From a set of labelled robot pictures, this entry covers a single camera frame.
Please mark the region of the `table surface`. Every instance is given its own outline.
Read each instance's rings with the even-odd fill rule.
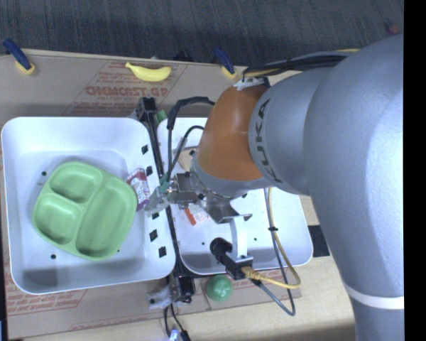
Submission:
[[[208,96],[216,100],[235,80],[221,73],[218,65],[180,63],[140,58],[123,58],[76,53],[24,50],[35,63],[36,71],[27,76],[14,67],[11,56],[0,56],[0,132],[3,125],[14,117],[22,116],[128,116],[142,96],[155,97],[159,109],[166,112],[179,99],[191,96]],[[163,82],[142,83],[114,71],[114,65],[130,61],[134,64],[170,65],[171,76]],[[237,67],[238,73],[243,67]],[[271,84],[297,72],[271,77]],[[101,103],[109,104],[107,114]],[[182,114],[206,115],[204,107]],[[3,166],[0,151],[0,191],[4,194]],[[318,224],[312,202],[301,197],[308,225]],[[1,201],[2,217],[6,207]],[[6,222],[3,221],[4,261],[9,261]],[[349,298],[344,290],[334,259],[331,256],[313,258],[308,264],[297,267],[302,279],[302,296],[295,299],[297,314],[286,315],[274,302],[240,307],[222,308],[209,312],[179,315],[183,327],[192,340],[354,340],[354,316]],[[7,269],[7,311],[9,334],[25,340],[166,340],[161,317],[135,319],[122,324],[104,322],[94,327],[75,330],[63,329],[51,335],[28,337],[29,324],[57,322],[58,312],[47,313],[48,318],[37,313],[23,315],[16,312],[10,297],[23,297],[13,293]],[[109,313],[115,314],[120,305],[111,304]]]

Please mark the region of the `green ball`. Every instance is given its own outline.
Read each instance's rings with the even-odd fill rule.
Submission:
[[[216,302],[225,301],[230,297],[234,287],[232,282],[224,274],[218,274],[208,280],[207,295]]]

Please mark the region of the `green divided tray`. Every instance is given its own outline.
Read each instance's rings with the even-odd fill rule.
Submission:
[[[136,214],[137,197],[124,180],[78,161],[58,166],[41,190],[32,223],[51,244],[90,260],[117,253]]]

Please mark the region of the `toy banana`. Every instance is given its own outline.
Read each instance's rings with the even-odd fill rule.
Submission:
[[[133,71],[134,75],[138,79],[147,82],[158,82],[165,80],[167,77],[169,77],[170,71],[172,70],[170,67],[151,69],[138,65],[132,65],[130,62],[126,62],[125,67]]]

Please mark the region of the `white tray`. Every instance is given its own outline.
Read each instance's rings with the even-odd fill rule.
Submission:
[[[175,252],[165,211],[155,219],[137,212],[120,252],[103,261],[53,246],[31,222],[45,180],[67,161],[83,161],[123,179],[137,167],[151,167],[148,184],[153,191],[158,174],[142,123],[129,118],[21,117],[4,126],[1,145],[11,275],[20,289],[33,294],[71,291],[163,278],[173,270]],[[158,236],[151,241],[154,230]]]
[[[176,150],[178,142],[192,125],[204,126],[205,118],[178,118],[172,135],[172,148]],[[202,131],[193,130],[188,137],[186,147],[197,146]],[[168,130],[167,121],[158,126],[158,140],[161,147],[161,156],[165,170],[168,169]],[[177,164],[174,173],[182,173],[182,167]],[[312,258],[312,240],[307,228],[305,215],[300,198],[297,195],[273,189],[273,216],[275,225],[279,229],[278,236],[285,252],[293,266],[306,264]],[[252,190],[245,198],[232,202],[232,206],[240,214],[252,214],[246,222],[248,254],[254,257],[255,269],[274,269],[278,267],[271,233],[268,231],[268,217],[266,212],[263,190]],[[195,274],[208,275],[224,273],[224,266],[209,250],[210,243],[216,237],[223,237],[231,242],[229,224],[217,224],[212,220],[192,226],[177,205],[171,205],[175,232],[180,247],[180,257],[186,267]]]

